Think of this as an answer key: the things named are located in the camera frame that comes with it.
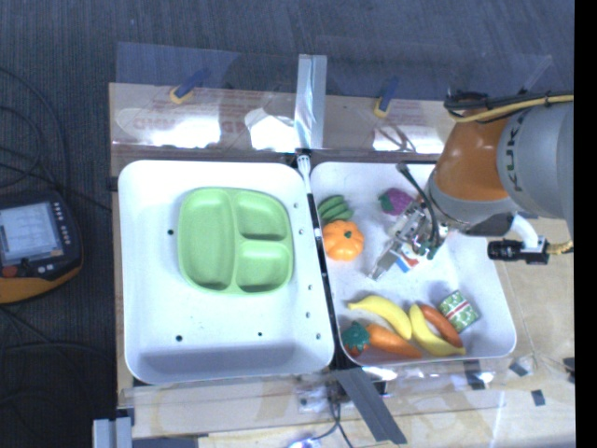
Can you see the black cylinder on white bracket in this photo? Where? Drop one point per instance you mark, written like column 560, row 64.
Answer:
column 510, row 250

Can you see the green and white can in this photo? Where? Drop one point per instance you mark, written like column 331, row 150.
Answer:
column 459, row 311

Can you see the red strawberry with green top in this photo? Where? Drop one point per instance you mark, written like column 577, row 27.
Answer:
column 355, row 339

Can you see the white plastic tray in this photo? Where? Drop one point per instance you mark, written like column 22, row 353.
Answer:
column 210, row 334
column 466, row 269

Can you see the purple grapes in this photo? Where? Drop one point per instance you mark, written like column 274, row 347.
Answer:
column 395, row 201

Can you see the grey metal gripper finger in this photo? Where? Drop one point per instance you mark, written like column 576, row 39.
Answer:
column 383, row 265

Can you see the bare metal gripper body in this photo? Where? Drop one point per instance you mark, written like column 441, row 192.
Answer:
column 412, row 224

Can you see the orange carrot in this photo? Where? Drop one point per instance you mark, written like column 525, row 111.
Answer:
column 442, row 325
column 394, row 341

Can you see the orange pumpkin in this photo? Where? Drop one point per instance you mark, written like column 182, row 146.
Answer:
column 342, row 241

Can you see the yellow banana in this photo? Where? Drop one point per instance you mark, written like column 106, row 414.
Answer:
column 426, row 339
column 387, row 313

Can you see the red white blue carton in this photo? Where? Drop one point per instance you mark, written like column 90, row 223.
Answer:
column 408, row 261

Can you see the brown cardboard board red print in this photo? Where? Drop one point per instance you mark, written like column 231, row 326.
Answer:
column 536, row 297

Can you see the green divided plate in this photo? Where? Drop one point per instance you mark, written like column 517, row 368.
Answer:
column 210, row 241

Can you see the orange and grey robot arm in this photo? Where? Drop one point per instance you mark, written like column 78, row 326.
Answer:
column 485, row 157

